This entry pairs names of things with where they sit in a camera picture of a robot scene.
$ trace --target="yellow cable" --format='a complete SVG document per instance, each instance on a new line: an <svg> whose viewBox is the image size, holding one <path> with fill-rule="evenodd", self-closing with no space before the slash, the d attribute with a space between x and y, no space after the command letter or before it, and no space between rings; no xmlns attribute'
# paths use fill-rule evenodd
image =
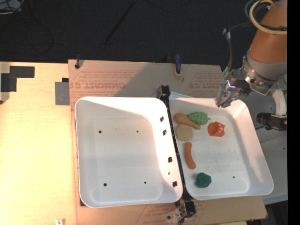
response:
<svg viewBox="0 0 300 225"><path fill-rule="evenodd" d="M262 25L260 25L254 18L253 16L253 10L254 8L257 6L258 3L260 2L267 2L269 3L270 5L273 5L274 2L272 0L259 0L257 2L255 2L251 8L250 8L250 11L249 11L249 17L250 17L250 20L251 22L253 23L253 25L255 27L257 27L259 30L263 31L263 32L266 32L266 33L270 33L270 34L274 34L274 35L286 35L287 34L287 31L278 31L278 30L270 30L270 29L267 29L265 27L263 27Z"/></svg>

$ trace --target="toy sausage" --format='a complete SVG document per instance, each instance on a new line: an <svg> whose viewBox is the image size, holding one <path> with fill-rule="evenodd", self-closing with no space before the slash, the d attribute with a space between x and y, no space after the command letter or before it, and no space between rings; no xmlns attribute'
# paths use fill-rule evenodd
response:
<svg viewBox="0 0 300 225"><path fill-rule="evenodd" d="M185 147L184 147L184 157L186 159L186 163L190 169L195 169L196 164L192 158L192 143L191 142L186 142Z"/></svg>

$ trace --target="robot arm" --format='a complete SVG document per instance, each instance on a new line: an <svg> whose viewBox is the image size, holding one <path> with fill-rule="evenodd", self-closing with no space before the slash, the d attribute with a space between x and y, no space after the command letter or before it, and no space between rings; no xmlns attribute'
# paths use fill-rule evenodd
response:
<svg viewBox="0 0 300 225"><path fill-rule="evenodd" d="M255 8L268 3L270 7L258 23L254 18ZM260 113L256 120L266 129L286 130L286 90L284 76L287 72L287 0L273 2L258 0L249 10L249 19L257 28L250 48L239 69L226 68L223 71L225 84L219 85L218 107L230 106L240 96L248 96L251 91L272 95L276 103L276 114Z"/></svg>

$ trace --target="black floor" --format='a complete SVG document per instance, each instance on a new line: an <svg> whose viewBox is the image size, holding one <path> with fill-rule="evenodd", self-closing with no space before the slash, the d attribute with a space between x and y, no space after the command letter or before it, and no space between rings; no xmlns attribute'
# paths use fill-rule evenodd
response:
<svg viewBox="0 0 300 225"><path fill-rule="evenodd" d="M0 61L65 63L80 54L84 60L174 62L180 54L182 63L223 70L229 46L222 30L248 22L244 9L251 0L133 1L24 0L3 9L0 0ZM255 31L232 30L233 68L241 67Z"/></svg>

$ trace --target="white tray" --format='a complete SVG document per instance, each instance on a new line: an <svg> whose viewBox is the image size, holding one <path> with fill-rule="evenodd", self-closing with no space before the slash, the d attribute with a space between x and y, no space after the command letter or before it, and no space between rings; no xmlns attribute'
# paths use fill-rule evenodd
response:
<svg viewBox="0 0 300 225"><path fill-rule="evenodd" d="M193 129L192 157L196 168L191 170L184 157L185 142L176 136L188 193L195 199L267 195L273 190L273 180L259 143L248 107L240 100L231 106L218 108L213 98L176 98L170 102L172 116L176 113L207 113L210 120ZM174 121L176 131L179 125ZM207 127L218 121L225 125L223 137L210 136ZM198 188L198 173L211 176L211 184Z"/></svg>
<svg viewBox="0 0 300 225"><path fill-rule="evenodd" d="M75 105L79 191L89 207L171 203L183 187L165 104L83 97Z"/></svg>

